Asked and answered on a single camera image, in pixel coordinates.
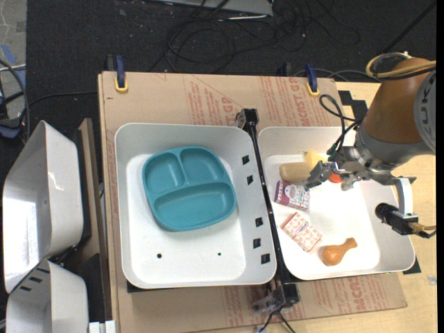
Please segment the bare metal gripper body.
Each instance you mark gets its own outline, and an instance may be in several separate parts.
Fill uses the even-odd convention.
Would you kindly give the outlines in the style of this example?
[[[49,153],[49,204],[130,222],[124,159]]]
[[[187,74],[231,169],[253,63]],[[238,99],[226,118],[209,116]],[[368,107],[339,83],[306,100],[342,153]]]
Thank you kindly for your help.
[[[381,185],[394,185],[393,164],[375,157],[371,152],[354,146],[344,146],[336,156],[336,173],[360,173],[362,180],[374,180]]]

